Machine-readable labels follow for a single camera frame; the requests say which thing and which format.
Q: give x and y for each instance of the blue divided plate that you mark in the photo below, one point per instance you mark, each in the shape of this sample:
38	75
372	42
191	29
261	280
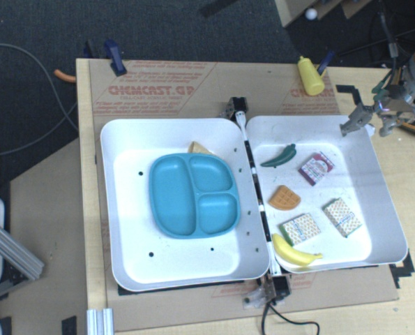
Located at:
179	197

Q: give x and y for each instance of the small white ball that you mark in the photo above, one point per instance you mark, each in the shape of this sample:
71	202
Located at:
311	13

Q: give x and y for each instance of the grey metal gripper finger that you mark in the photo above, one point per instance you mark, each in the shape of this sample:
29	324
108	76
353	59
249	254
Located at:
388	125
356	119

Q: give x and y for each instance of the purple and white carton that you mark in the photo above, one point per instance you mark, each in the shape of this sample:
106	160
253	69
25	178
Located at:
316	168

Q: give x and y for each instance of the tan pizza slice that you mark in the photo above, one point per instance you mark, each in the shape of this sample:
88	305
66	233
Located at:
197	147

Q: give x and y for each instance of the brown cardboard board red print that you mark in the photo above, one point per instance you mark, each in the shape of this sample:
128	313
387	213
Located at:
207	82

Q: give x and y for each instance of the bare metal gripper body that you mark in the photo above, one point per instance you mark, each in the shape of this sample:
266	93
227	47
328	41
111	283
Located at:
410	99

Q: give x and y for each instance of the white carton with orange dots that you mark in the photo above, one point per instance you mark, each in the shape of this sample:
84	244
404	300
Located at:
342	217
300	229

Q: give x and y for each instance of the yellow banana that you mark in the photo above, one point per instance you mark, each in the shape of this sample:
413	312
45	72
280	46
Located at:
291	253

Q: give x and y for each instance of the yellow squeeze bottle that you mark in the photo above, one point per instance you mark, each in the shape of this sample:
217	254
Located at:
310	77

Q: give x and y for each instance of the white plastic tray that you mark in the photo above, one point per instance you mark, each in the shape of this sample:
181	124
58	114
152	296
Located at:
130	201
374	201

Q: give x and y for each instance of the thin black and white rod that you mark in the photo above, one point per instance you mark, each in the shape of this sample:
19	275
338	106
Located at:
255	173

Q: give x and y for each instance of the green chili pepper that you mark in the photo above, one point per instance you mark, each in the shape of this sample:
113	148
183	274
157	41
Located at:
280	157

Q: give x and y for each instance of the orange waffle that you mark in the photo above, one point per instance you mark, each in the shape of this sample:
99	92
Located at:
284	198

